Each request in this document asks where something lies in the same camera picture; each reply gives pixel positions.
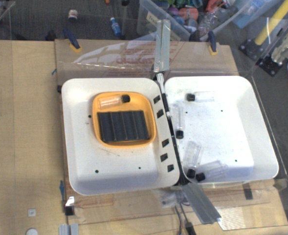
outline yellow bar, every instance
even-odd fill
[[[285,0],[282,5],[275,12],[273,17],[270,19],[268,26],[265,26],[260,34],[256,37],[255,43],[257,45],[262,45],[265,39],[267,38],[267,34],[271,33],[272,30],[276,27],[276,25],[280,22],[280,20],[287,14],[288,12],[288,0]]]

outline blue bottle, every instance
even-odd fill
[[[110,18],[111,21],[111,27],[113,29],[114,35],[116,37],[121,37],[122,32],[119,24],[116,22],[115,18]]]

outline white label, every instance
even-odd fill
[[[153,26],[157,26],[157,21],[159,20],[158,17],[156,17],[154,14],[152,14],[150,11],[147,14],[146,20],[150,22]],[[171,31],[171,41],[180,41],[181,38],[176,35],[173,31]]]

